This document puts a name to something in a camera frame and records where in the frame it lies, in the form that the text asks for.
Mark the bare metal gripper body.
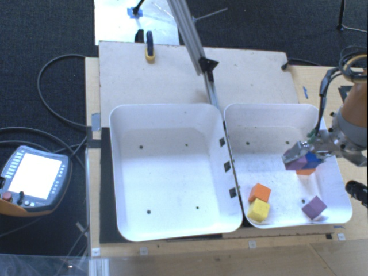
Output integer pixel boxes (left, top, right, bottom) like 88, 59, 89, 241
308, 130, 351, 158

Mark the white plastic tray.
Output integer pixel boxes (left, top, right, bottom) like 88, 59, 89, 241
108, 102, 244, 243
223, 102, 354, 229

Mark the blue cube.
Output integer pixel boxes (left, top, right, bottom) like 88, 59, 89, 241
304, 151, 324, 170

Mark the black cylinder on white bracket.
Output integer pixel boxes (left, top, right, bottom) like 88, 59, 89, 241
340, 151, 368, 208

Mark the purple cube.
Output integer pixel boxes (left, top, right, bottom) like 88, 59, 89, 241
283, 154, 308, 171
301, 195, 328, 221

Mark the yellow cube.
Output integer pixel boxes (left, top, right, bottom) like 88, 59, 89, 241
247, 198, 271, 223

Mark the thin black rod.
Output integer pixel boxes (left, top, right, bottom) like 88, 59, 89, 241
222, 121, 244, 215

